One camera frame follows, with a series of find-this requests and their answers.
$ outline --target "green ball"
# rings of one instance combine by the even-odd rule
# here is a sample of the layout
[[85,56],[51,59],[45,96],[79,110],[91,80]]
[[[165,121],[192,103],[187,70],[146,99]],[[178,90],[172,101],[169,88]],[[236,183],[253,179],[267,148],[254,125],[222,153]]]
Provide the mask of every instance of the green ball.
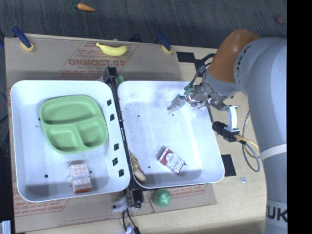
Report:
[[158,189],[154,194],[154,203],[160,207],[169,205],[170,200],[170,192],[164,188]]

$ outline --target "yellow cable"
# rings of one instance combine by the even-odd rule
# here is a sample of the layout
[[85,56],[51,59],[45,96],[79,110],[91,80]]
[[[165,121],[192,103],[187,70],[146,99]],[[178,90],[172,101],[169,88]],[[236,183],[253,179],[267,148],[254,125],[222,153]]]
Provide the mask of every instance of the yellow cable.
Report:
[[[257,150],[259,150],[259,147],[258,147],[255,143],[253,143],[252,141],[250,141],[250,140],[244,138],[242,135],[234,135],[234,137],[237,139],[238,142],[240,142],[240,141],[245,141],[245,142],[247,142],[247,143],[253,145]],[[244,145],[244,149],[245,149],[246,153],[247,153],[250,157],[255,158],[254,155],[252,155],[252,154],[249,152],[249,150],[246,148],[245,145]]]

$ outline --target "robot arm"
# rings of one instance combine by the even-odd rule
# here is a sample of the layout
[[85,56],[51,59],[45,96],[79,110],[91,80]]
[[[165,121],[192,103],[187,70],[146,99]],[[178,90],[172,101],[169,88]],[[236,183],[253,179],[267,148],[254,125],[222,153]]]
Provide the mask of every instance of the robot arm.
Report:
[[[170,112],[186,102],[194,108],[213,106],[227,110],[229,118],[224,100],[240,91],[247,96],[267,184],[266,234],[288,232],[286,53],[286,39],[259,39],[251,31],[236,30],[204,69],[201,84],[191,84],[185,96],[178,95],[168,107]],[[231,135],[237,129],[225,125],[218,130]]]

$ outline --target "toy carrot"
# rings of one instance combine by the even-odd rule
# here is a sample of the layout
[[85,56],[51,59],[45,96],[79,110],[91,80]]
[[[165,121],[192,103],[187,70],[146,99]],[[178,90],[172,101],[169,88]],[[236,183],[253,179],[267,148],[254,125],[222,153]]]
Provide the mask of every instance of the toy carrot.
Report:
[[84,11],[95,11],[94,8],[91,8],[90,6],[85,5],[83,3],[74,4],[74,7],[78,8],[79,10],[84,10]]

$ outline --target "cardboard sheet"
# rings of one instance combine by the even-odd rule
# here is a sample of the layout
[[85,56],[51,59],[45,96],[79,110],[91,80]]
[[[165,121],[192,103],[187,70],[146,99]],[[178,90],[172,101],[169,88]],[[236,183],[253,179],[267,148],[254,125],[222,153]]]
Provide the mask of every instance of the cardboard sheet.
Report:
[[[10,88],[17,81],[24,79],[97,80],[107,66],[115,66],[126,80],[180,80],[176,55],[164,53],[157,44],[26,35],[35,46],[31,52],[21,48],[19,39],[5,40],[16,232],[121,218],[120,212],[113,212],[111,201],[120,199],[123,192],[40,203],[26,201],[19,195],[15,172]],[[113,46],[127,44],[128,50],[121,57],[108,57],[95,47],[96,42]],[[153,203],[154,191],[145,191],[144,203],[139,210],[132,212],[133,215],[216,204],[211,184],[168,190],[172,196],[168,207],[156,206]]]

